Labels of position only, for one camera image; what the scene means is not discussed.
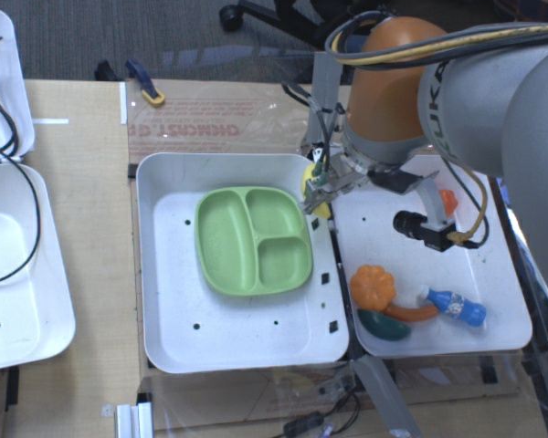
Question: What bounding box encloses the orange toy pumpkin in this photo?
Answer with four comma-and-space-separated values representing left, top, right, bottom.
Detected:
349, 264, 398, 313

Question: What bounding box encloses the black office chair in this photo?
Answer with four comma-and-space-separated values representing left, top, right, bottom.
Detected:
218, 0, 485, 50

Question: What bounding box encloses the black cable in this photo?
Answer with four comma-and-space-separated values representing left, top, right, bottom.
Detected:
0, 34, 43, 287

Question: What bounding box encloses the orange toy carrot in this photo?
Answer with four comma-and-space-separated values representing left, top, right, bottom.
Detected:
437, 189, 459, 218

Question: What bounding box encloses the yellow toy fruit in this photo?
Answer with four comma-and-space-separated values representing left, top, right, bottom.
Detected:
300, 162, 332, 220

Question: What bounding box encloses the orange toy sausage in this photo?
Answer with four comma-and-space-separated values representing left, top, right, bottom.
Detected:
382, 302, 440, 323

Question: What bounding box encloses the dark green toy avocado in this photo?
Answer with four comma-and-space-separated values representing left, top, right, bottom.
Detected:
356, 308, 413, 342

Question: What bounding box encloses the brown cardboard board red print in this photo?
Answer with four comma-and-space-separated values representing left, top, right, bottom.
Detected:
126, 78, 522, 432

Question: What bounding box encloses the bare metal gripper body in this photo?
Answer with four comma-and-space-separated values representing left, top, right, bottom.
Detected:
304, 151, 381, 210

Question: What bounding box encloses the black cylinder on white bracket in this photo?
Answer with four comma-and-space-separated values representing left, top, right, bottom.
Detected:
392, 171, 458, 253

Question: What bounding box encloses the green divided plate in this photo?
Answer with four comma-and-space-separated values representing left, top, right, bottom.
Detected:
194, 185, 314, 297

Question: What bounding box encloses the white plastic tray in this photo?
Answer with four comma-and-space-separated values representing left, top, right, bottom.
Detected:
135, 151, 351, 375
330, 152, 534, 360
0, 159, 77, 374
0, 5, 37, 162

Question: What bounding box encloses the blue plastic bottle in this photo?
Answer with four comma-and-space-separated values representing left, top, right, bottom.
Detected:
418, 284, 488, 329

